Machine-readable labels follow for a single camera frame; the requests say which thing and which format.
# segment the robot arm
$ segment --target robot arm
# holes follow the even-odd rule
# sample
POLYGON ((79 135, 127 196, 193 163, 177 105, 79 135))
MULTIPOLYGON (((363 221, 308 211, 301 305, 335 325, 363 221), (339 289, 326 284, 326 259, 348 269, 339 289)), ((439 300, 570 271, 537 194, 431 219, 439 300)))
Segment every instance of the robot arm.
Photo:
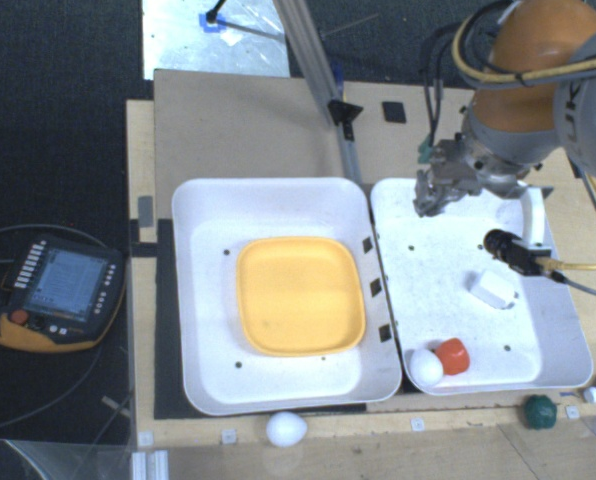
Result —
POLYGON ((596 61, 586 60, 596 58, 596 11, 580 0, 524 0, 506 17, 480 80, 461 58, 468 22, 452 53, 478 89, 461 133, 439 141, 429 169, 418 172, 414 206, 421 217, 483 188, 521 197, 519 180, 559 146, 596 176, 596 66, 588 67, 596 61), (584 69, 567 65, 580 61, 584 69))

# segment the white tray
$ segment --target white tray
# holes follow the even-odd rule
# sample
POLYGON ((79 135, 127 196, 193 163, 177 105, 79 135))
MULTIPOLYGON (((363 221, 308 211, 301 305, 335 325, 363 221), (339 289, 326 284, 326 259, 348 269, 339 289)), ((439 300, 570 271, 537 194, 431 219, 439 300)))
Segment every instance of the white tray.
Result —
MULTIPOLYGON (((414 211, 415 180, 387 179, 371 193, 376 233, 405 369, 417 348, 460 338, 471 356, 465 373, 445 376, 433 395, 571 387, 585 384, 593 364, 569 289, 523 277, 479 248, 492 229, 522 235, 519 201, 488 192, 465 197, 437 217, 414 211), (513 308, 494 309, 468 292, 488 269, 511 282, 513 308)), ((545 223, 545 245, 553 248, 545 223)))
POLYGON ((381 271, 360 188, 340 178, 198 179, 173 197, 184 386, 210 415, 378 401, 402 380, 381 271), (318 236, 352 253, 367 330, 354 348, 326 356, 256 351, 239 320, 236 260, 250 241, 318 236), (372 248, 365 252, 365 244, 372 248))

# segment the black connector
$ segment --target black connector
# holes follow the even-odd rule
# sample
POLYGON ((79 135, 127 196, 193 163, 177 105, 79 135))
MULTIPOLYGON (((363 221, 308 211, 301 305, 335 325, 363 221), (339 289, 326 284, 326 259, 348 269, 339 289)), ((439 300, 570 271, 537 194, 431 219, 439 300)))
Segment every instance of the black connector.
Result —
POLYGON ((523 276, 542 275, 543 269, 536 258, 551 257, 551 249, 528 249, 519 236, 501 229, 487 233, 483 245, 495 258, 523 276))

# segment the red emergency stop button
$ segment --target red emergency stop button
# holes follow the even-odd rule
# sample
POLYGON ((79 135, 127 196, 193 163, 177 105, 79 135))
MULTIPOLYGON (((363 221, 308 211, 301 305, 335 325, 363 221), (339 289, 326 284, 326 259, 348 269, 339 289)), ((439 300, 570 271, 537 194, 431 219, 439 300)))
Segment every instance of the red emergency stop button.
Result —
POLYGON ((16 309, 9 314, 9 320, 18 325, 25 325, 29 320, 29 313, 24 309, 16 309))

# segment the red object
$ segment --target red object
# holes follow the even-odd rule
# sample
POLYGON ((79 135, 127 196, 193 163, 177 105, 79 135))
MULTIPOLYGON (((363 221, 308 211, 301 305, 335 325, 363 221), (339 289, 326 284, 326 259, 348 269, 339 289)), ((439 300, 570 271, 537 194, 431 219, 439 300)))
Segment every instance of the red object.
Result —
POLYGON ((18 325, 25 325, 29 320, 29 313, 24 309, 16 309, 9 314, 9 320, 18 325))
POLYGON ((469 368, 469 352, 458 338, 444 341, 434 352, 442 363, 445 375, 457 375, 469 368))

